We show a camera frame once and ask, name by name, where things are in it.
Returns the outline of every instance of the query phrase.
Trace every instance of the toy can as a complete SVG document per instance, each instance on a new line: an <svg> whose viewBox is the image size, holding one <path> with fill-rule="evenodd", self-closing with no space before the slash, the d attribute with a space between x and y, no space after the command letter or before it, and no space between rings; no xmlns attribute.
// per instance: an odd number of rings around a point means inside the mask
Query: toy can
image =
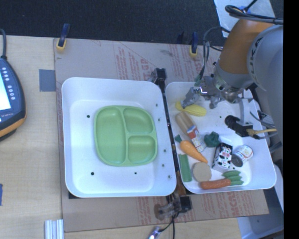
<svg viewBox="0 0 299 239"><path fill-rule="evenodd" d="M238 167L242 167L254 155L251 147L242 145L238 147L232 154L231 162Z"/></svg>

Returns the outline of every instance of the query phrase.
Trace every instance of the white tray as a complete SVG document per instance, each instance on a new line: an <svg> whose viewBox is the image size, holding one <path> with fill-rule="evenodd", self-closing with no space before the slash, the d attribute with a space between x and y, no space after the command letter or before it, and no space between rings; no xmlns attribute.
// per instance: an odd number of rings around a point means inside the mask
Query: white tray
<svg viewBox="0 0 299 239"><path fill-rule="evenodd" d="M182 139L190 138L185 135L178 126L175 116L180 112L175 108L175 103L185 99L186 93L191 87L194 86L192 82L173 82L166 87L166 99L168 105L168 112L170 115L170 124L173 135L180 135ZM252 97L250 91L245 92L245 96ZM204 194L215 192L228 192L228 191L241 191L241 190L257 190L272 188L276 183L276 172L271 159L271 154L265 139L256 140L252 137L240 137L233 130L228 128L224 120L228 115L241 118L239 104L230 104L229 102L222 101L218 103L218 107L214 109L209 108L210 101L206 101L203 97L200 97L196 102L197 105L201 105L207 109L207 114L203 117L191 116L194 120L197 128L201 134L211 133L212 131L220 135L221 142L227 143L233 146L235 150L238 146L246 144L254 151L254 156L246 162L242 167L235 167L231 165L230 170L241 171L243 185L240 186L228 186L219 189L203 190L199 187L199 183L193 178L190 182L184 182L184 186L192 193ZM244 107L246 111L250 110L257 116L257 103L251 101L248 107ZM249 117L250 123L252 123L254 130L262 130L261 123L252 116ZM176 151L178 154L184 154L179 149L179 144L175 142ZM214 158L215 148L206 148L203 155L207 158L208 164L211 167ZM193 164L198 162L192 157L188 157L190 168ZM221 172L211 169L211 180L217 180L224 178L221 176Z"/></svg>
<svg viewBox="0 0 299 239"><path fill-rule="evenodd" d="M149 164L117 167L97 156L94 115L110 105L145 109L154 120L157 156ZM65 182L81 198L166 196L176 188L175 166L160 88L152 82L70 78L62 85Z"/></svg>

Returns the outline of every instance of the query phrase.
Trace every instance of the black carpet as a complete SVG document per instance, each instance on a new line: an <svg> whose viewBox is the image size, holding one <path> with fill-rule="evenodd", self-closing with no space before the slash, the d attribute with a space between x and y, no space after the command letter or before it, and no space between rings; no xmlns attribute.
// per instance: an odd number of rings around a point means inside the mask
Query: black carpet
<svg viewBox="0 0 299 239"><path fill-rule="evenodd" d="M270 0L284 17L284 0ZM214 0L0 0L0 28L8 35L176 43L177 36L219 26ZM221 30L209 36L223 45Z"/></svg>

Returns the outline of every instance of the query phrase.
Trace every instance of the cardboard sheet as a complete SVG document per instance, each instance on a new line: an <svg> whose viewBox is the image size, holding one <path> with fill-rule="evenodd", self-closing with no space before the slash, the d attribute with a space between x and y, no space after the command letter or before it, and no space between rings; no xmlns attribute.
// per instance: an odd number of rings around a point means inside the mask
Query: cardboard sheet
<svg viewBox="0 0 299 239"><path fill-rule="evenodd" d="M202 66L203 47L189 56L189 45L68 39L63 51L55 48L62 213L65 232L169 223L155 217L154 207L165 197L76 198L65 185L61 86L70 77L147 80L155 68L165 68L166 84L193 82ZM210 50L205 75L213 71L219 52ZM268 214L263 190L190 195L192 210L175 222L213 220Z"/></svg>

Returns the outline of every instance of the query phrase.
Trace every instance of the handheld controller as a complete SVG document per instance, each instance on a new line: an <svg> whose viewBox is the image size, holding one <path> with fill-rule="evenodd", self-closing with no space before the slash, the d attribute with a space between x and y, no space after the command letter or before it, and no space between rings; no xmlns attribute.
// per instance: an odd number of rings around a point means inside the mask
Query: handheld controller
<svg viewBox="0 0 299 239"><path fill-rule="evenodd" d="M13 134L26 118L20 80L4 58L0 58L0 141Z"/></svg>

